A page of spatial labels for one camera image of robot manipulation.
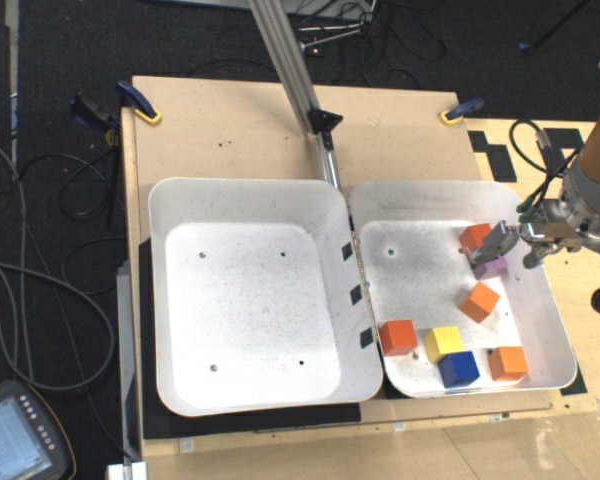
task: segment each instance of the empty white tray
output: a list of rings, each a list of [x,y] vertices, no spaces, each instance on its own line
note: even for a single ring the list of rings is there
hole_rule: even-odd
[[[382,382],[345,200],[317,180],[149,197],[157,388],[183,416],[360,402]]]
[[[507,272],[485,282],[500,294],[494,312],[478,324],[458,309],[476,279],[460,250],[471,224],[516,224],[520,199],[506,185],[487,181],[371,181],[351,192],[350,209],[378,326],[413,321],[415,354],[384,358],[391,383],[411,397],[560,388],[577,371],[567,333],[544,268],[528,270],[524,242],[506,255]],[[424,336],[455,325],[474,353],[480,377],[445,389],[428,360]],[[529,373],[518,382],[494,382],[487,361],[498,346],[524,347]]]

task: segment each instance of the blue block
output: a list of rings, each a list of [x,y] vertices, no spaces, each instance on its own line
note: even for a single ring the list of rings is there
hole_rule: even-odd
[[[473,352],[447,354],[438,361],[438,368],[445,388],[468,386],[480,377]]]

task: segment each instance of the yellow clamp pad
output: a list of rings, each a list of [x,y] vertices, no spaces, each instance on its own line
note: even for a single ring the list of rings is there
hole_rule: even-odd
[[[444,124],[445,126],[453,126],[454,124],[458,124],[464,119],[464,116],[456,117],[455,119],[447,119],[448,113],[449,110],[440,114],[440,121],[442,121],[442,124]]]
[[[135,109],[136,115],[142,119],[145,123],[149,123],[151,126],[157,125],[160,121],[162,121],[162,113],[157,109],[153,109],[156,113],[155,117],[151,118],[144,112],[140,112],[138,109]]]

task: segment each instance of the black floor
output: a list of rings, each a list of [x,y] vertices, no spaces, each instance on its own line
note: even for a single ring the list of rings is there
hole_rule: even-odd
[[[581,0],[387,0],[364,38],[324,47],[307,58],[315,83],[454,91],[481,97],[476,117],[594,121],[600,114],[600,0],[592,0],[532,56],[532,43]],[[20,0],[18,167],[47,155],[91,161],[107,151],[103,137],[69,113],[80,89],[116,109],[114,85],[132,75],[276,80],[248,11],[136,0]],[[9,49],[0,0],[0,147],[10,151]],[[299,24],[300,19],[292,19]],[[309,23],[325,23],[311,20]],[[124,209],[116,203],[111,226],[97,208],[104,185],[87,172],[61,190],[81,166],[57,156],[24,174],[28,221],[27,264],[54,276],[76,247],[103,237],[123,237]],[[112,157],[97,164],[109,179]],[[18,261],[20,218],[16,190],[0,160],[0,260]],[[67,279],[87,292],[116,323],[115,282],[125,258],[124,241],[80,249],[66,261]],[[12,277],[17,287],[17,278]],[[27,283],[27,307],[35,378],[56,384],[81,379],[101,364],[107,340],[89,307],[51,287]],[[7,306],[4,307],[5,322]],[[11,374],[0,352],[0,381]],[[92,399],[114,441],[120,439],[117,371],[92,390]],[[78,478],[103,478],[122,456],[100,429],[84,395],[48,394],[75,447]]]

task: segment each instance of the metal pole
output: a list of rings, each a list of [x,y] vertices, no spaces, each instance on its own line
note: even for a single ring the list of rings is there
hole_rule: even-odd
[[[325,147],[322,133],[315,134],[309,121],[309,111],[319,110],[320,103],[282,3],[280,0],[247,1],[302,132],[307,136],[315,136],[322,176],[340,190],[334,152]]]

